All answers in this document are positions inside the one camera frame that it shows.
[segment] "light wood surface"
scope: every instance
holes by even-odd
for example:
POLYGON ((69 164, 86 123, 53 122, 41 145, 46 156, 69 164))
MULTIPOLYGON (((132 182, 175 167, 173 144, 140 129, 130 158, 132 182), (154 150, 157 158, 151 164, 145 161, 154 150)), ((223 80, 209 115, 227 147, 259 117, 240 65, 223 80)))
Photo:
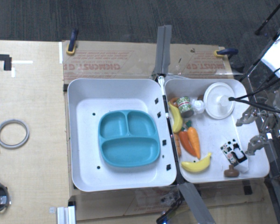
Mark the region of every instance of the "light wood surface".
MULTIPOLYGON (((12 204, 0 213, 0 224, 55 224, 51 207, 67 207, 69 173, 66 140, 63 66, 58 42, 0 41, 0 54, 9 54, 16 75, 0 62, 0 122, 21 119, 30 129, 28 142, 19 149, 0 147, 0 182, 8 187, 12 204)), ((2 139, 16 143, 24 136, 18 126, 6 127, 2 139)), ((261 201, 210 207, 217 223, 277 223, 265 185, 261 201)), ((218 193, 212 201, 220 202, 218 193)), ((155 224, 160 213, 80 221, 83 224, 155 224)), ((196 223, 191 212, 176 217, 176 223, 196 223)))

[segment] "white cable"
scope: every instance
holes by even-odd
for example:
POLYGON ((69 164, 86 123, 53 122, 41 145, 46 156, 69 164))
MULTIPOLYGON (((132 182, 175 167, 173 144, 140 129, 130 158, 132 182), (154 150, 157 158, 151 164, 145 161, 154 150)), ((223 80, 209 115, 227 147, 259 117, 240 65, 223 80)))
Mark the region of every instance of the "white cable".
POLYGON ((25 138, 20 143, 15 144, 15 145, 6 144, 0 138, 1 146, 3 146, 4 148, 8 148, 8 149, 15 149, 15 148, 19 148, 19 147, 23 146, 27 142, 27 140, 29 138, 28 126, 23 121, 21 121, 19 119, 8 119, 8 120, 5 120, 4 122, 2 122, 0 124, 0 132, 1 132, 2 128, 4 128, 6 125, 9 125, 9 124, 19 124, 19 125, 22 125, 24 127, 24 129, 26 130, 26 136, 25 136, 25 138))

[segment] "divided blue plate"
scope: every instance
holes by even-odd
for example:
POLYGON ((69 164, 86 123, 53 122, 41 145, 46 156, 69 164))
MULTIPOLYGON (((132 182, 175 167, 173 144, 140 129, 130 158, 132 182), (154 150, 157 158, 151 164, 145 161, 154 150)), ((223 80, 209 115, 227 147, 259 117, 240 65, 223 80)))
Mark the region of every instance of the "divided blue plate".
POLYGON ((120 110, 105 114, 98 125, 99 148, 104 160, 116 167, 137 167, 160 155, 154 120, 145 112, 120 110))

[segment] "yellow banana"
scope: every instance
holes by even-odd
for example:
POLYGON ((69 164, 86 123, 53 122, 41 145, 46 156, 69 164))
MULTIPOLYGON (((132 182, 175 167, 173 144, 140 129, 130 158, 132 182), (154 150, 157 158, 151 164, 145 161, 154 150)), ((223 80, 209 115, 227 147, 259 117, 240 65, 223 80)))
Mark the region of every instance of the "yellow banana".
POLYGON ((177 107, 171 104, 171 102, 168 102, 169 108, 171 110, 172 116, 173 116, 173 127, 172 131, 173 133, 178 133, 182 129, 182 117, 181 114, 179 113, 179 110, 177 107))
POLYGON ((182 167, 191 173, 200 172, 205 170, 210 165, 210 156, 211 153, 208 153, 205 158, 198 162, 182 162, 182 167))

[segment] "green can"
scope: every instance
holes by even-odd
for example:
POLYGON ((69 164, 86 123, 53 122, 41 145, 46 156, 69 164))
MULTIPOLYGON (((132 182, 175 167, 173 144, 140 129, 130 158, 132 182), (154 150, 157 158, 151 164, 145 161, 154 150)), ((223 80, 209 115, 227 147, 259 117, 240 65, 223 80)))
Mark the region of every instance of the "green can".
POLYGON ((181 117, 183 118, 189 118, 194 114, 194 109, 191 105, 190 98, 180 97, 177 101, 177 107, 179 109, 179 112, 181 113, 181 117))

